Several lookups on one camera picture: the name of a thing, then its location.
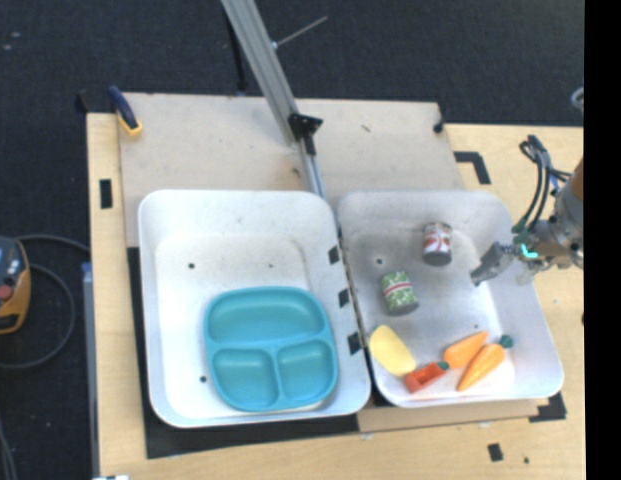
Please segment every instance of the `orange carrot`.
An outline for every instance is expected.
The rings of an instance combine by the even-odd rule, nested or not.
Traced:
[[[488,339],[488,331],[480,331],[450,345],[443,353],[443,360],[450,368],[461,368],[479,352]]]
[[[506,348],[512,346],[512,338],[504,334],[499,343],[484,345],[468,365],[457,390],[463,391],[483,379],[506,358]]]

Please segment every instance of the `toy can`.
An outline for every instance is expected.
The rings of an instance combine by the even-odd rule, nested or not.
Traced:
[[[423,234],[423,260],[435,267],[450,263],[452,226],[445,222],[430,222],[423,227]]]
[[[390,272],[381,278],[380,284],[390,315],[405,315],[419,306],[407,272]]]

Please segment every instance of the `black floor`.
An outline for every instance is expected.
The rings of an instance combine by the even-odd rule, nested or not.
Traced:
[[[581,126],[585,0],[255,0],[297,98],[436,101],[455,123]],[[106,89],[235,94],[219,0],[0,0],[0,235],[89,244],[81,106]],[[250,72],[247,94],[259,95]],[[3,431],[22,479],[92,477],[82,264],[60,242],[30,260],[71,290],[76,324],[50,361],[0,368]],[[46,355],[71,322],[63,289],[33,273],[24,327],[0,361]],[[0,448],[0,479],[3,467]]]

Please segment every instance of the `blue divided plate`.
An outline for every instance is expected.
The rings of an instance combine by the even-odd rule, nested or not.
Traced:
[[[336,386],[337,352],[319,300],[264,286],[215,297],[204,317],[208,368],[221,398],[250,412],[319,402]]]

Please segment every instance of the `orange device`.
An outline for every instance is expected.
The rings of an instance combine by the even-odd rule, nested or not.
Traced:
[[[0,236],[0,334],[14,332],[30,306],[30,266],[23,245]]]

